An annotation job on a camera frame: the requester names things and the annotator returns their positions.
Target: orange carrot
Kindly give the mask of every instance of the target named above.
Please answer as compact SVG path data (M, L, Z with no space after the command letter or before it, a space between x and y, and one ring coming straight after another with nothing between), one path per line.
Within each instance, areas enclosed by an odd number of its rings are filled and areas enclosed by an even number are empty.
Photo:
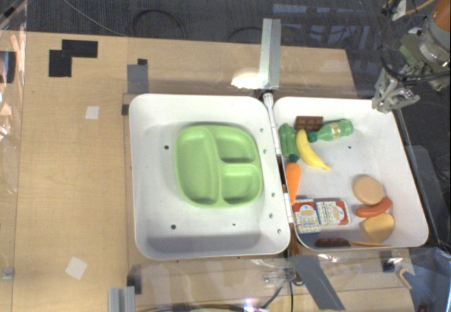
M291 204L293 205L296 202L297 188L301 179L301 167L297 163L288 163L285 167L285 176Z

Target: banana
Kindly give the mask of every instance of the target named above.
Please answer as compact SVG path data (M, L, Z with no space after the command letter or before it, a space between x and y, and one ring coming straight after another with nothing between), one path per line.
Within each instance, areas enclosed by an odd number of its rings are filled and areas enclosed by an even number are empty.
M307 139L307 133L303 129L296 134L296 147L302 160L309 166L330 170L330 167L311 149L309 140Z

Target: green bottle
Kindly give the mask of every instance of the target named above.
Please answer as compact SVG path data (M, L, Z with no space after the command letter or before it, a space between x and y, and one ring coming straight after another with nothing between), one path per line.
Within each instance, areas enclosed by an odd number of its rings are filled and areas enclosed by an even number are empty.
M348 119L342 119L338 122L331 122L323 125L318 132L308 132L307 139L310 143L316 142L318 139L334 140L340 137L346 137L354 132L354 126Z

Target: wooden surface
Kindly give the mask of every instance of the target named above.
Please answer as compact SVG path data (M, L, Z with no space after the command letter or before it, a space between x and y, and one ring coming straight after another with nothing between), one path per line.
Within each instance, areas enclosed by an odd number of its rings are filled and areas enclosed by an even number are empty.
M49 50L61 49L62 39L96 40L99 55L74 58L72 78L49 78ZM287 90L300 86L305 95L355 95L344 51L283 47L281 54L280 80ZM125 285L129 265L121 105L127 64L136 64L138 58L149 61L152 91L234 94L234 73L258 67L259 46L28 33L15 312L106 311L108 288ZM197 86L189 87L187 81ZM88 106L99 106L98 120L85 119ZM65 273L72 257L87 263L81 280ZM234 270L224 263L232 272L227 277L218 272L222 283L239 286L241 279L252 276L246 268ZM209 274L207 268L204 276ZM203 288L195 287L195 277L184 275L182 286ZM171 291L177 287L174 281L171 286ZM355 296L368 299L377 293L365 289ZM387 304L411 305L400 296L390 297ZM286 311L284 301L275 302L271 311Z

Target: sausage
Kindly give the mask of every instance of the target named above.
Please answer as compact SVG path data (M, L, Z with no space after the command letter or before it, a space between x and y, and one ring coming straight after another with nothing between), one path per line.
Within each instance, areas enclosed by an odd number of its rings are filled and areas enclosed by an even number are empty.
M384 198L378 204L372 207L360 207L356 209L355 215L361 218L376 217L384 213L392 205L392 201L389 198Z

